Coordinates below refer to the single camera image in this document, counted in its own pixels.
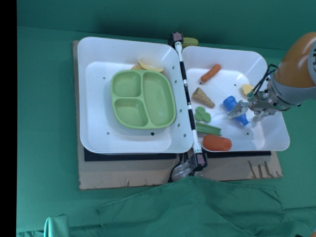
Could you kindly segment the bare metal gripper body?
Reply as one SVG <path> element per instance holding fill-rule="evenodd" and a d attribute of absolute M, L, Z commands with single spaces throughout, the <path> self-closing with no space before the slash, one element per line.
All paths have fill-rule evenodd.
<path fill-rule="evenodd" d="M 253 94 L 248 100 L 248 107 L 254 112 L 275 113 L 284 110 L 284 104 L 268 90 Z"/>

